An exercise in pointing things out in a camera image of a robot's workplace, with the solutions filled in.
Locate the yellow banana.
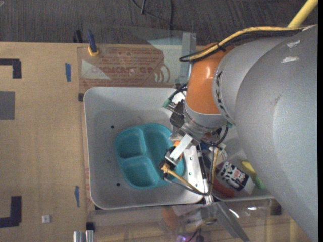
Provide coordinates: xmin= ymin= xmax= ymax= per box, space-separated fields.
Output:
xmin=241 ymin=160 xmax=258 ymax=178

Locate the blue divided plate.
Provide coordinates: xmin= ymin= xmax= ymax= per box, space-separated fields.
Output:
xmin=114 ymin=122 xmax=186 ymax=190

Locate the black and white cow carton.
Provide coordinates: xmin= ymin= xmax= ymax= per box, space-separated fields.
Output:
xmin=217 ymin=161 xmax=256 ymax=195

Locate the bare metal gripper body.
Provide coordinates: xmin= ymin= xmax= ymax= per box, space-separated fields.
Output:
xmin=168 ymin=100 xmax=222 ymax=150

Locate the thin black and white rod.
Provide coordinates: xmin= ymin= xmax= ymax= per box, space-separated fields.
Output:
xmin=198 ymin=149 xmax=215 ymax=206

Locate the red round object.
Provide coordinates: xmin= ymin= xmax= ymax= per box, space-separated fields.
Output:
xmin=213 ymin=175 xmax=237 ymax=199

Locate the green oblong object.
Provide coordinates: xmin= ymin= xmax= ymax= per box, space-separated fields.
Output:
xmin=253 ymin=174 xmax=267 ymax=190

